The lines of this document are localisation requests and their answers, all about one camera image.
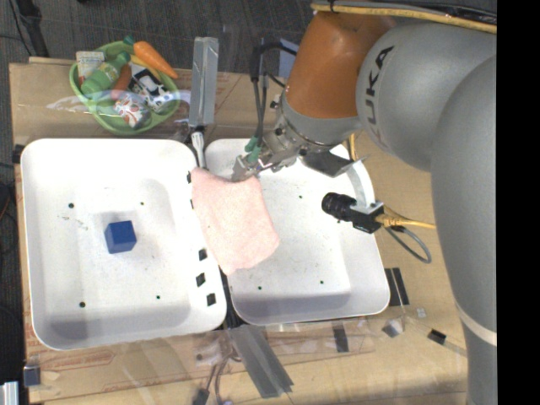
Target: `pink cloth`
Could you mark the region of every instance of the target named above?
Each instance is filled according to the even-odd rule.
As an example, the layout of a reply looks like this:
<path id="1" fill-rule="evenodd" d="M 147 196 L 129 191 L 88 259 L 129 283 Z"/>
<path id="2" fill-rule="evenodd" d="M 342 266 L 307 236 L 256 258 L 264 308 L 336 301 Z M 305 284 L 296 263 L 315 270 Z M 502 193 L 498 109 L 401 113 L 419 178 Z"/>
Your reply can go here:
<path id="1" fill-rule="evenodd" d="M 195 168 L 192 186 L 202 234 L 223 273 L 253 267 L 274 253 L 279 237 L 256 177 L 233 183 Z"/>

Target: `blue cube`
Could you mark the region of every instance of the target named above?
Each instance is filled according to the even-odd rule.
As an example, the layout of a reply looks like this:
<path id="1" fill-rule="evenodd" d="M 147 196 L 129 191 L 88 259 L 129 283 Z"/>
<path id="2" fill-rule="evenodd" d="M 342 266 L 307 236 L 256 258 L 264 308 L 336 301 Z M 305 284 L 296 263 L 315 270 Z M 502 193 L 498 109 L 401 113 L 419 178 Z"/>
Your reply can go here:
<path id="1" fill-rule="evenodd" d="M 131 220 L 112 222 L 105 230 L 105 240 L 109 253 L 127 252 L 137 243 Z"/>

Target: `dark floor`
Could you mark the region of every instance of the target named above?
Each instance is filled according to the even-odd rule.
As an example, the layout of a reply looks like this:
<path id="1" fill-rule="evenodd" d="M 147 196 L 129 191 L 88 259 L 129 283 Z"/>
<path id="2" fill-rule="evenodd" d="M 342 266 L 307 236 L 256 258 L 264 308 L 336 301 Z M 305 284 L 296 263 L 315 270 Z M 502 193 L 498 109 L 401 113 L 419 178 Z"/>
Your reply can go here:
<path id="1" fill-rule="evenodd" d="M 0 0 L 0 181 L 14 180 L 8 64 L 26 62 L 35 54 L 28 34 L 19 38 L 14 0 Z M 398 0 L 453 3 L 497 11 L 497 0 Z M 298 43 L 312 13 L 310 0 L 34 0 L 40 8 L 40 29 L 51 57 L 73 59 L 88 50 L 118 41 L 126 34 L 159 48 L 178 68 L 192 65 L 196 36 L 219 38 L 219 70 L 247 72 L 251 48 L 262 38 Z M 19 259 L 14 203 L 0 219 L 0 385 L 19 380 L 22 358 L 22 323 Z"/>

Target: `toy bottle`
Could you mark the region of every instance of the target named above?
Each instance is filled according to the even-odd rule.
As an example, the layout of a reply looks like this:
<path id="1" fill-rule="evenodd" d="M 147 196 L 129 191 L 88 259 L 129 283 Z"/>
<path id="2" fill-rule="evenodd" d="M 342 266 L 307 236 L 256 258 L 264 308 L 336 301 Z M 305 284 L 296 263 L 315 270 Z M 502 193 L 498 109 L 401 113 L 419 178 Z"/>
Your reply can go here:
<path id="1" fill-rule="evenodd" d="M 131 60 L 129 53 L 121 51 L 114 60 L 103 62 L 81 85 L 86 96 L 108 90 L 118 80 L 122 66 Z"/>

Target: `green basket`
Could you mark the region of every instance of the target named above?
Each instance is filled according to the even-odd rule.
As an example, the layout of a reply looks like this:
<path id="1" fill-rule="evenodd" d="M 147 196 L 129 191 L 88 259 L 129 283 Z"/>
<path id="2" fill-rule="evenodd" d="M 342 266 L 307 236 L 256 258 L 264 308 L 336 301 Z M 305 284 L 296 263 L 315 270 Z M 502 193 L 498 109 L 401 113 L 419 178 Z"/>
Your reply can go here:
<path id="1" fill-rule="evenodd" d="M 116 58 L 121 51 L 126 51 L 133 54 L 133 48 L 122 41 L 111 42 L 108 45 L 101 46 L 96 51 L 103 51 L 105 53 L 106 60 Z M 178 91 L 176 84 L 169 76 L 162 72 L 159 72 L 159 75 L 161 77 L 161 83 L 171 93 Z M 78 85 L 77 63 L 74 63 L 69 70 L 69 83 L 71 84 L 75 94 L 78 96 L 81 102 L 88 107 L 90 113 L 95 117 L 98 123 L 107 131 L 123 137 L 137 135 L 156 127 L 172 116 L 180 105 L 180 99 L 174 99 L 167 102 L 159 113 L 155 112 L 154 110 L 150 110 L 151 118 L 148 119 L 143 126 L 139 127 L 138 129 L 133 129 L 120 116 L 118 116 L 114 109 L 115 101 L 109 94 L 104 94 L 98 100 L 91 100 L 81 92 Z"/>

